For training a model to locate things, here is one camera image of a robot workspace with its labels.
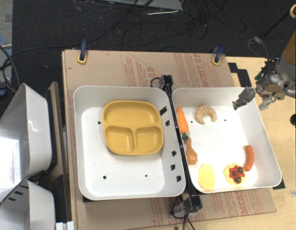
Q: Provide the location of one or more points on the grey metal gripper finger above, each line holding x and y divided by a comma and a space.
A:
266, 101
245, 96

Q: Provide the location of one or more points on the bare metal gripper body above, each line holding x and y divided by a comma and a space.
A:
279, 83

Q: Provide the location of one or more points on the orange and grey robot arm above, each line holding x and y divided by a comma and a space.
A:
290, 49

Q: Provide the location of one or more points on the beige croissant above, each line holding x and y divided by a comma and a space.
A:
205, 111

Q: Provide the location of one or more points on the orange sausage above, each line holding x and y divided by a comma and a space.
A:
249, 158

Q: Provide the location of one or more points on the orange carrot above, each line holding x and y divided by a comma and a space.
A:
182, 120

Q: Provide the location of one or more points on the thin black rod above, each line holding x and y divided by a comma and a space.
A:
179, 138

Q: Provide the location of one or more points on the brown chicken drumstick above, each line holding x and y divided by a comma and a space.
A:
191, 156

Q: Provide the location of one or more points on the yellow oval slice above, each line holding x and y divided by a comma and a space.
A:
206, 177

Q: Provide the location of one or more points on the yellow divided plate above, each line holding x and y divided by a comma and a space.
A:
131, 118

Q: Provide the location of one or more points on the brown cardboard board red print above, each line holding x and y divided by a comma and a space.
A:
114, 66

